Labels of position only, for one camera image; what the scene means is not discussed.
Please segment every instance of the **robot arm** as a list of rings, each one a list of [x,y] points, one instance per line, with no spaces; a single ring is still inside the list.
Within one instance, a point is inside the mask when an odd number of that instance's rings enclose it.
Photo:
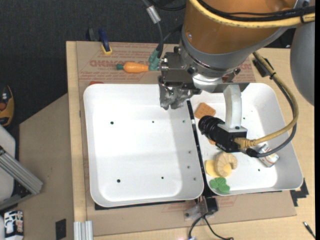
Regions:
[[[222,12],[265,14],[301,8],[311,0],[200,1]],[[226,25],[209,18],[208,13],[196,3],[187,0],[179,47],[175,52],[167,52],[159,65],[160,103],[165,109],[181,107],[185,99],[202,90],[210,93],[223,91],[227,86],[223,77],[235,75],[251,53],[279,38],[288,28],[296,27],[290,23],[288,26],[270,27],[272,24],[268,22],[261,23],[258,28],[252,28],[250,23],[248,27]]]

